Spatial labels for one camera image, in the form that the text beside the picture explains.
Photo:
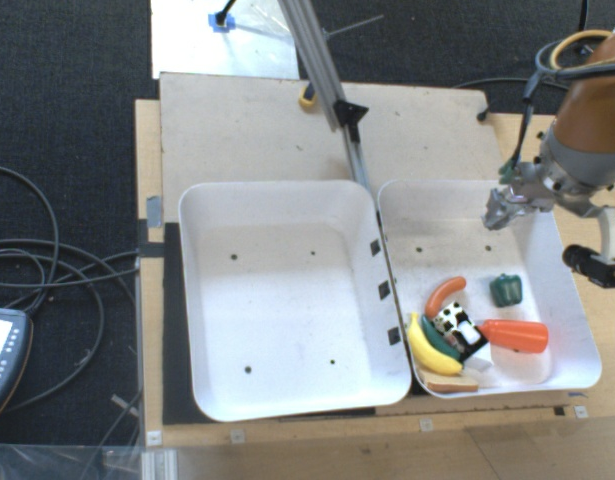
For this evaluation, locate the yellow banana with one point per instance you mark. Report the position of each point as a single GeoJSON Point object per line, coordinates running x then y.
{"type": "Point", "coordinates": [429, 355]}

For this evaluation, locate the green cucumber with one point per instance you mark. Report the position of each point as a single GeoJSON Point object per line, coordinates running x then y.
{"type": "Point", "coordinates": [436, 339]}

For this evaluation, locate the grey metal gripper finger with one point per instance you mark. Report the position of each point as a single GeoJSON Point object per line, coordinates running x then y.
{"type": "Point", "coordinates": [516, 212]}
{"type": "Point", "coordinates": [494, 210]}

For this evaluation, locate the black and white carton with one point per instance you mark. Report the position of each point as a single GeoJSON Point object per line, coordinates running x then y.
{"type": "Point", "coordinates": [455, 321]}

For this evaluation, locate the orange sausage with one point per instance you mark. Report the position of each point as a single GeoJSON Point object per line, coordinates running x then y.
{"type": "Point", "coordinates": [443, 292]}

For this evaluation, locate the black cylinder on white bracket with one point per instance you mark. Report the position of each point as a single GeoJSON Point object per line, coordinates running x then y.
{"type": "Point", "coordinates": [593, 266]}

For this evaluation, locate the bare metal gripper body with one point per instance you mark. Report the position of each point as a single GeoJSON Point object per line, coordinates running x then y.
{"type": "Point", "coordinates": [534, 184]}

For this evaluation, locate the orange carrot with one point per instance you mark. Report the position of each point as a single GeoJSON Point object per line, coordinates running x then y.
{"type": "Point", "coordinates": [519, 336]}

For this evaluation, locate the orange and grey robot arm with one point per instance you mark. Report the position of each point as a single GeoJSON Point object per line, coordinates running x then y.
{"type": "Point", "coordinates": [592, 118]}

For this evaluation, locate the brown bread slice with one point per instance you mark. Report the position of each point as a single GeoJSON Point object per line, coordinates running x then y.
{"type": "Point", "coordinates": [450, 384]}

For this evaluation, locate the small white packet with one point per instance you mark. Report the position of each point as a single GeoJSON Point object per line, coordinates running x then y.
{"type": "Point", "coordinates": [478, 364]}

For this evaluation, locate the thin black rod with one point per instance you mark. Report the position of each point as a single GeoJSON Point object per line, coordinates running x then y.
{"type": "Point", "coordinates": [390, 268]}

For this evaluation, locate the pale wood board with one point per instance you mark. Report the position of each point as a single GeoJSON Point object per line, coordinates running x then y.
{"type": "Point", "coordinates": [148, 318]}

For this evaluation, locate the white plastic tray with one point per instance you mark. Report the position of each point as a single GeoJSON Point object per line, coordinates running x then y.
{"type": "Point", "coordinates": [452, 238]}
{"type": "Point", "coordinates": [287, 308]}

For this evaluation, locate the green bell pepper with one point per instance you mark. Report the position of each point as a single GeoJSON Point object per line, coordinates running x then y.
{"type": "Point", "coordinates": [506, 291]}

